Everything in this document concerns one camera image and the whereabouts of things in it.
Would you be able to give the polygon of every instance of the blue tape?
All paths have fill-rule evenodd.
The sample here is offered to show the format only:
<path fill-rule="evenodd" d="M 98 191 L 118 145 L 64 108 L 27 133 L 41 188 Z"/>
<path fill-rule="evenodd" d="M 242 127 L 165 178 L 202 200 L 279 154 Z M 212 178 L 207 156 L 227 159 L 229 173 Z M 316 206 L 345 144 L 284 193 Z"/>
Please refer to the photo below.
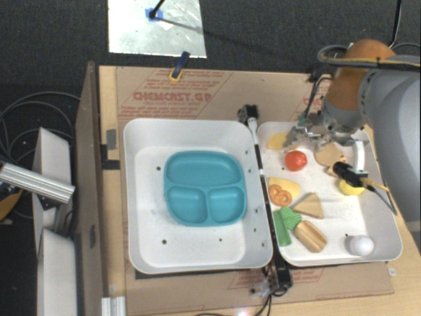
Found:
<path fill-rule="evenodd" d="M 145 9 L 145 15 L 150 22 L 156 22 L 156 21 L 159 21 L 160 18 L 164 18 L 164 13 L 160 9 L 157 11 L 155 18 L 149 18 L 149 13 L 152 11 L 153 11 L 153 8 Z"/>

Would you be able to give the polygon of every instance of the white egg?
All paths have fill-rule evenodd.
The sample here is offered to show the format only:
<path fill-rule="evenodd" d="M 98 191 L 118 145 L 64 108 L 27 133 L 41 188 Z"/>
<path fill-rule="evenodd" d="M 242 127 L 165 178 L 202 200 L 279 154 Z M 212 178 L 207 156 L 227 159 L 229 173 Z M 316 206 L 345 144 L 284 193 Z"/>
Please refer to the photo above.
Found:
<path fill-rule="evenodd" d="M 349 248 L 354 255 L 367 256 L 373 251 L 374 242 L 365 235 L 351 236 Z"/>

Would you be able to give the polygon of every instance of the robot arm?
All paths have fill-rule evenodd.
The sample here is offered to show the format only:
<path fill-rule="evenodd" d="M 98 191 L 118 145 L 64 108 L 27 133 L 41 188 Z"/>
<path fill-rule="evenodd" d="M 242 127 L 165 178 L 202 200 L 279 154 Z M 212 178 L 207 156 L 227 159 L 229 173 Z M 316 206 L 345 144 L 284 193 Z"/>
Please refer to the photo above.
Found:
<path fill-rule="evenodd" d="M 368 39 L 348 48 L 342 59 L 353 65 L 337 70 L 322 111 L 308 116 L 294 136 L 312 136 L 318 130 L 349 145 L 351 134 L 368 123 L 380 172 L 420 248 L 420 57 L 396 56 L 386 45 Z M 365 61 L 374 62 L 374 68 L 358 67 Z M 376 61 L 418 69 L 400 65 L 397 70 L 393 64 L 390 69 L 376 68 Z"/>

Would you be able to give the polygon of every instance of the black connector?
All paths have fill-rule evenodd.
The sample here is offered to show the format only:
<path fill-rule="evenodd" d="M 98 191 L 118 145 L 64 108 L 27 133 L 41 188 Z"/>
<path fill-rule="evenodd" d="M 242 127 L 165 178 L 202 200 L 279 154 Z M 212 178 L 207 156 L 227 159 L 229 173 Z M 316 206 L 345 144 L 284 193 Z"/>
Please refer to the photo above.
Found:
<path fill-rule="evenodd" d="M 259 109 L 257 105 L 244 105 L 237 112 L 238 121 L 247 125 L 247 120 L 250 118 L 258 119 L 259 118 Z"/>
<path fill-rule="evenodd" d="M 334 172 L 338 177 L 344 179 L 347 184 L 351 185 L 352 187 L 364 187 L 361 178 L 367 177 L 368 175 L 365 173 L 357 174 L 351 171 L 351 169 L 352 166 L 350 164 L 342 163 L 341 161 L 336 162 L 334 165 Z"/>
<path fill-rule="evenodd" d="M 315 83 L 318 81 L 318 79 L 326 72 L 326 66 L 320 65 L 317 68 L 313 70 L 313 72 L 309 76 L 309 82 Z"/>

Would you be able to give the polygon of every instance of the gray carpet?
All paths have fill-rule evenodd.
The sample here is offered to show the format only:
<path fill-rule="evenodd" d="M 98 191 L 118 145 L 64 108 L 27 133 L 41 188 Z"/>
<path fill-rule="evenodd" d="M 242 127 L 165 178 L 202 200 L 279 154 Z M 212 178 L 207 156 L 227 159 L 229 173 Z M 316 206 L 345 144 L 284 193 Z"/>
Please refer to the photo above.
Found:
<path fill-rule="evenodd" d="M 391 41 L 396 0 L 200 0 L 207 59 L 190 68 L 310 72 L 317 51 L 362 38 Z M 420 41 L 421 0 L 403 0 L 397 43 Z M 87 61 L 173 66 L 176 59 L 108 53 L 107 0 L 0 0 L 0 111 L 31 93 L 79 95 Z M 419 55 L 416 49 L 402 53 Z M 74 120 L 76 104 L 49 99 Z M 8 118 L 22 127 L 63 128 L 52 111 L 25 108 Z M 18 145 L 27 151 L 35 138 Z M 30 167 L 31 160 L 25 161 Z M 18 209 L 30 214 L 23 199 Z M 0 315 L 36 313 L 36 259 L 31 221 L 0 226 Z"/>

